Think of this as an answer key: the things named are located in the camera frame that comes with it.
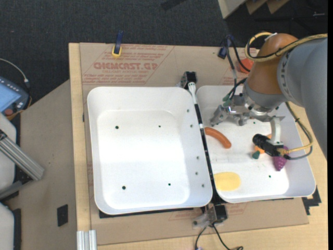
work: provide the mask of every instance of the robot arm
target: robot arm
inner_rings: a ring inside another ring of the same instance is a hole
[[[254,61],[240,95],[234,95],[228,104],[219,106],[211,119],[215,125],[229,116],[236,117],[239,125],[248,118],[269,121],[276,139],[265,141],[256,135],[253,142],[266,144],[266,152],[280,155],[279,120],[268,115],[281,103],[291,101],[304,107],[316,139],[327,159],[327,35],[320,34],[298,40],[289,34],[260,33],[268,36]]]

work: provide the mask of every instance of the orange object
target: orange object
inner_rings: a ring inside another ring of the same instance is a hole
[[[292,35],[278,33],[265,41],[257,56],[272,54],[296,40]],[[265,62],[254,62],[246,79],[249,88],[261,94],[281,94],[276,76],[280,59],[281,56]]]
[[[204,132],[208,136],[212,136],[217,139],[225,148],[231,147],[231,142],[228,140],[226,136],[224,136],[221,132],[216,129],[206,127]]]
[[[249,60],[248,58],[244,58],[241,60],[241,63],[244,65],[244,67],[246,67],[248,70],[251,70],[254,61]],[[241,64],[239,64],[239,70],[243,73],[249,74],[250,72],[247,71],[245,68],[243,68],[243,66]]]

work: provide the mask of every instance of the brown cardboard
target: brown cardboard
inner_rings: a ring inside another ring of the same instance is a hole
[[[21,114],[20,146],[45,169],[40,181],[27,183],[18,196],[6,202],[12,210],[21,209],[21,250],[75,249],[76,204],[69,97],[70,82],[67,81]],[[68,222],[58,226],[57,208],[63,205],[68,205]]]
[[[201,209],[100,218],[94,202],[93,169],[86,98],[98,86],[175,86],[185,71],[195,71],[197,89],[203,85],[230,85],[233,75],[227,58],[217,57],[218,47],[123,44],[122,54],[111,54],[113,45],[80,43],[82,90],[86,134],[89,198],[92,229],[98,245],[197,235],[193,219]],[[245,58],[244,49],[239,56]],[[236,67],[234,51],[230,51]],[[237,70],[238,80],[247,77]],[[263,229],[308,223],[301,198],[226,204],[228,219],[219,231]]]

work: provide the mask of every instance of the black cable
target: black cable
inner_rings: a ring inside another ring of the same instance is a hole
[[[208,226],[205,226],[205,227],[201,230],[201,232],[198,234],[198,237],[197,237],[197,239],[196,239],[196,244],[194,245],[194,249],[195,249],[195,250],[198,249],[198,241],[199,241],[199,238],[200,238],[200,236],[202,235],[202,233],[205,231],[205,229],[206,229],[207,227],[208,227]]]
[[[231,89],[231,91],[228,93],[229,95],[229,99],[232,99],[235,95],[235,92],[236,92],[236,89],[238,86],[240,86],[241,84],[245,83],[246,82],[246,79],[247,78],[244,78],[242,80],[240,80],[238,83],[235,84],[235,86]]]
[[[30,81],[28,80],[27,76],[24,74],[24,72],[18,67],[16,66],[14,63],[10,62],[9,60],[7,59],[3,59],[3,58],[0,58],[0,61],[3,61],[5,63],[8,63],[10,64],[11,66],[13,66],[14,68],[16,68],[23,76],[24,78],[24,85],[25,85],[25,88],[27,89],[27,92],[28,94],[30,94]]]
[[[220,233],[219,233],[219,231],[217,230],[217,228],[215,227],[215,222],[212,224],[212,227],[213,227],[213,229],[215,230],[215,232],[216,232],[217,236],[219,237],[219,239],[220,239],[221,243],[223,244],[223,246],[224,246],[227,250],[230,250],[230,248],[228,248],[228,247],[225,245],[225,243],[222,241],[222,238],[221,238],[221,236],[220,236]],[[237,250],[243,250],[243,249],[244,249],[244,247],[242,247],[242,246],[240,246],[240,247],[237,248]]]
[[[307,137],[307,139],[309,140],[309,142],[312,141],[312,138],[309,134],[309,131],[306,129],[306,127],[300,122],[300,119],[295,115],[295,113],[293,112],[293,110],[290,107],[290,104],[288,102],[285,102],[289,112],[291,113],[292,117],[294,118],[295,122],[297,122],[297,124],[300,126],[300,128],[302,129],[302,131],[304,132],[305,136]],[[298,157],[290,157],[288,155],[284,155],[284,158],[287,160],[297,160],[297,159],[301,159],[303,157],[307,157],[312,153],[313,147],[310,146],[310,151],[302,156],[298,156]]]
[[[227,55],[227,58],[228,58],[228,61],[229,61],[229,64],[230,64],[230,67],[231,67],[231,70],[233,71],[233,74],[234,74],[234,88],[236,88],[236,84],[237,84],[237,79],[236,79],[236,75],[235,75],[235,66],[234,66],[234,63],[230,57],[230,52],[229,52],[229,46],[228,46],[228,42],[227,42],[227,38],[225,38],[225,51],[226,51],[226,55]]]
[[[199,249],[199,248],[198,248],[198,241],[199,241],[199,238],[200,238],[200,236],[202,235],[202,233],[205,231],[205,229],[206,229],[207,227],[211,227],[211,228],[213,228],[213,229],[215,230],[216,234],[218,235],[218,237],[219,237],[219,239],[220,239],[220,242],[223,244],[223,246],[224,246],[227,250],[231,250],[231,249],[228,248],[228,247],[225,245],[225,243],[223,242],[223,240],[222,240],[222,238],[221,238],[221,236],[220,236],[220,234],[219,234],[217,228],[215,227],[215,223],[217,223],[217,222],[213,222],[213,224],[205,226],[205,227],[201,230],[201,232],[198,234],[198,237],[197,237],[197,239],[196,239],[196,243],[195,243],[195,250],[198,250],[198,249]],[[236,250],[243,250],[243,249],[244,249],[243,246],[240,246],[240,247],[238,247]]]
[[[234,49],[234,51],[235,51],[235,55],[236,55],[236,58],[237,58],[237,60],[238,60],[238,62],[239,62],[239,64],[247,71],[247,72],[250,72],[250,70],[247,68],[247,67],[245,67],[245,65],[243,64],[243,62],[240,60],[240,57],[239,57],[239,55],[238,55],[238,51],[237,51],[237,47],[236,47],[236,44],[235,44],[235,42],[234,42],[234,40],[232,39],[232,37],[230,36],[230,35],[227,35],[226,36],[226,39],[228,40],[230,40],[230,42],[231,42],[231,45],[233,46],[233,49]]]

